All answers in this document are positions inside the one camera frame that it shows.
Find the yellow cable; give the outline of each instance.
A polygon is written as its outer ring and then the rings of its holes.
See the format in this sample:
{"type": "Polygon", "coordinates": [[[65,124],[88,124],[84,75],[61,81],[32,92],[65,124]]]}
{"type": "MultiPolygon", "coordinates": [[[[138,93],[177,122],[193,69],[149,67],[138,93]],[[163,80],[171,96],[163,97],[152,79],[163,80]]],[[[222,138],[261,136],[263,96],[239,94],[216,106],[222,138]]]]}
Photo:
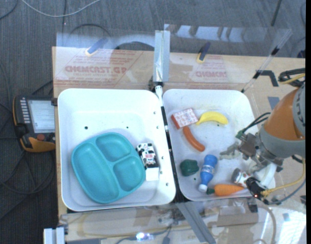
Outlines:
{"type": "Polygon", "coordinates": [[[300,78],[302,78],[302,77],[304,77],[304,76],[306,76],[306,74],[305,74],[305,73],[302,73],[302,74],[299,74],[298,76],[296,76],[296,77],[294,77],[294,78],[292,78],[292,79],[288,79],[288,80],[286,80],[286,81],[281,81],[280,84],[288,84],[288,83],[290,83],[290,82],[292,82],[292,81],[295,81],[295,80],[297,80],[297,79],[300,79],[300,78]]]}
{"type": "Polygon", "coordinates": [[[289,184],[286,184],[286,185],[283,185],[283,186],[279,186],[279,187],[275,187],[275,188],[272,188],[272,189],[268,189],[268,190],[265,190],[265,191],[262,191],[261,194],[264,196],[264,197],[267,197],[268,195],[270,195],[272,192],[276,191],[276,190],[279,190],[279,189],[282,189],[282,188],[285,188],[285,187],[289,187],[289,186],[292,186],[292,185],[295,185],[299,182],[301,182],[305,176],[305,173],[306,173],[306,167],[305,167],[305,159],[302,158],[302,176],[296,180],[295,182],[291,182],[289,184]]]}

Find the white cable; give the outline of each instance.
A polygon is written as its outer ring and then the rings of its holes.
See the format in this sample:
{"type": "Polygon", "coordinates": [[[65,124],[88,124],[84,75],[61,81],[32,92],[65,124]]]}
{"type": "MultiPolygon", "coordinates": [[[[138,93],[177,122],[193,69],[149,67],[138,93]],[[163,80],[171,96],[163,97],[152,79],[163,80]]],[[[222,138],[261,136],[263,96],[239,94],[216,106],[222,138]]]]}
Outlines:
{"type": "Polygon", "coordinates": [[[87,7],[89,7],[89,6],[91,6],[91,5],[93,5],[93,4],[97,3],[97,2],[99,2],[100,0],[96,0],[96,1],[94,1],[94,2],[92,2],[92,3],[90,3],[90,4],[84,6],[83,8],[81,8],[80,10],[78,10],[78,11],[76,11],[76,12],[73,12],[73,13],[70,13],[70,14],[65,14],[65,15],[50,15],[50,14],[45,14],[45,13],[43,13],[43,12],[37,10],[36,8],[32,7],[32,6],[31,6],[30,4],[28,4],[25,0],[21,0],[21,1],[23,1],[23,2],[24,2],[27,6],[29,6],[31,9],[35,10],[36,12],[38,12],[38,13],[40,13],[40,14],[42,14],[42,15],[49,16],[49,17],[65,17],[65,16],[70,16],[70,15],[77,14],[77,13],[81,12],[82,10],[86,9],[87,7]]]}

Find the device screen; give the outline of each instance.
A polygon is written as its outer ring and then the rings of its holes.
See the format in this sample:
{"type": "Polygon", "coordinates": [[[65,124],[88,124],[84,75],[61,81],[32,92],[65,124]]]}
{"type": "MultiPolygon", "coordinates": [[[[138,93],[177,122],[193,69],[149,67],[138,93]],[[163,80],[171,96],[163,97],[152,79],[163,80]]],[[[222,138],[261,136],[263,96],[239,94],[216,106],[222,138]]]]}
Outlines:
{"type": "Polygon", "coordinates": [[[28,100],[28,106],[36,134],[55,132],[54,107],[50,101],[28,100]]]}

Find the white bottle cap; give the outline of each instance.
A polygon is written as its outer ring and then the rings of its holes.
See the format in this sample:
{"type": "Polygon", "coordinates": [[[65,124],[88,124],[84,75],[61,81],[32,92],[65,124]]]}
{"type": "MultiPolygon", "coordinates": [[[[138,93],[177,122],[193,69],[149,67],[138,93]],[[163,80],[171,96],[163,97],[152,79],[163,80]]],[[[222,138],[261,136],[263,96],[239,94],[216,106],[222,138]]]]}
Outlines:
{"type": "Polygon", "coordinates": [[[205,193],[207,191],[207,186],[206,185],[199,185],[198,190],[202,193],[205,193]]]}

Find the blue plastic bottle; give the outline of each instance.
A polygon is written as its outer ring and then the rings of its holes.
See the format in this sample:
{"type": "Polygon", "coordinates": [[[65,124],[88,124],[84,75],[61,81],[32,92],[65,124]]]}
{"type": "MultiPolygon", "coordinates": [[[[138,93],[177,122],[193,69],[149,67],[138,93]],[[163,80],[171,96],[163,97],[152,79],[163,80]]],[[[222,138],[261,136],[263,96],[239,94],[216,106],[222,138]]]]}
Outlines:
{"type": "Polygon", "coordinates": [[[198,186],[198,190],[205,193],[207,190],[207,184],[212,180],[214,169],[217,164],[217,158],[214,155],[207,155],[204,158],[204,163],[201,169],[201,184],[198,186]]]}

